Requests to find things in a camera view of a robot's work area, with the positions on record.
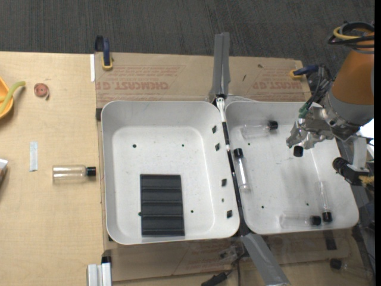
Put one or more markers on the white plastic tray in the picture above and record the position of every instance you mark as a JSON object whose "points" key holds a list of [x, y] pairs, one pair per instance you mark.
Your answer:
{"points": [[166, 147], [282, 183]]}

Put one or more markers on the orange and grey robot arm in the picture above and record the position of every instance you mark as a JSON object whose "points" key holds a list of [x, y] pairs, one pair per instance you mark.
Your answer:
{"points": [[352, 76]]}

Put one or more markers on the orange bowl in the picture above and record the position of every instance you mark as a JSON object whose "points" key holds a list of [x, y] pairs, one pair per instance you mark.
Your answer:
{"points": [[5, 100]]}

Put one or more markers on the black cylinder on white bracket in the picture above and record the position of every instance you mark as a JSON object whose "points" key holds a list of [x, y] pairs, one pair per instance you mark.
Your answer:
{"points": [[346, 168]]}

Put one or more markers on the thin black and white rod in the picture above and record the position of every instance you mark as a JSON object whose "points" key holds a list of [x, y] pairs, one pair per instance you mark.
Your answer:
{"points": [[229, 150]]}

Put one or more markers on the black ribbed rack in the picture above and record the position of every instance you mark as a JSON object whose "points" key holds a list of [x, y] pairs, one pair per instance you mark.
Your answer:
{"points": [[162, 205]]}

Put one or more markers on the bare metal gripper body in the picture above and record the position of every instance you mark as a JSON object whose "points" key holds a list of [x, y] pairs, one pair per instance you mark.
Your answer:
{"points": [[320, 124]]}

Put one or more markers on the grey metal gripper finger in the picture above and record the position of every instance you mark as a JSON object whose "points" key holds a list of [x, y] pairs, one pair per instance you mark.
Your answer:
{"points": [[309, 143], [293, 137]]}

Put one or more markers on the brown cardboard board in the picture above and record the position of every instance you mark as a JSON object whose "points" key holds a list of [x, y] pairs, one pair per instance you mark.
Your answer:
{"points": [[178, 76]]}

